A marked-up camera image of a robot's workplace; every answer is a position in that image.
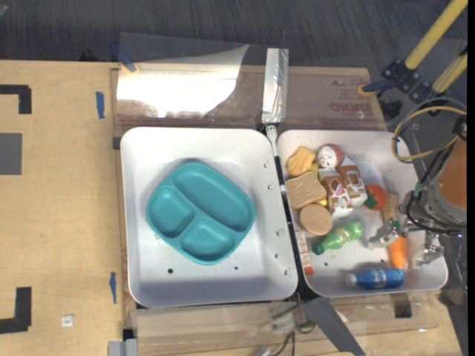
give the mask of toy bread slice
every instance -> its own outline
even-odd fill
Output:
[[[293,210],[327,198],[327,190],[318,180],[318,175],[311,171],[289,179],[285,187],[290,208]]]
[[[333,226],[332,214],[321,205],[306,205],[300,211],[300,223],[311,234],[324,236]]]
[[[312,167],[314,158],[315,153],[313,153],[309,148],[299,146],[295,154],[287,161],[287,170],[289,171],[289,174],[293,177],[298,177],[303,173],[306,173]]]

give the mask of toy cookie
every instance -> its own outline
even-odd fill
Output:
[[[353,204],[344,183],[343,176],[335,169],[321,168],[318,178],[328,193],[328,208],[333,216],[345,217],[353,211]]]
[[[366,194],[366,188],[364,187],[358,166],[348,156],[345,156],[343,162],[336,170],[343,176],[353,206],[361,207],[364,201],[368,199],[368,195]]]
[[[308,171],[305,174],[285,182],[290,208],[300,208],[327,198],[327,191],[318,180],[317,174]]]
[[[337,168],[344,159],[344,153],[338,145],[326,144],[317,153],[318,164],[321,168]]]
[[[309,171],[314,158],[315,153],[313,153],[309,148],[300,146],[295,154],[289,158],[289,161],[287,161],[287,170],[289,171],[289,174],[293,177],[298,177]]]
[[[306,205],[300,211],[300,222],[311,234],[324,236],[333,226],[332,214],[321,205]]]

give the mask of orange object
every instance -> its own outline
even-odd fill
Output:
[[[467,142],[458,140],[437,179],[440,194],[451,205],[467,208]]]
[[[406,265],[407,238],[398,236],[398,238],[387,247],[387,250],[389,251],[391,266],[397,269],[404,269]]]
[[[364,205],[370,210],[380,211],[386,206],[386,191],[380,185],[376,183],[366,185],[366,194],[368,199],[364,201]]]

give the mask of toy carrot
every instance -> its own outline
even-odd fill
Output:
[[[407,238],[398,236],[388,247],[390,264],[393,268],[404,269],[406,264]]]

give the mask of divided plate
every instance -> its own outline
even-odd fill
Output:
[[[254,218],[250,198],[200,162],[175,169],[147,204],[151,228],[183,256],[203,265],[228,257],[247,235]]]

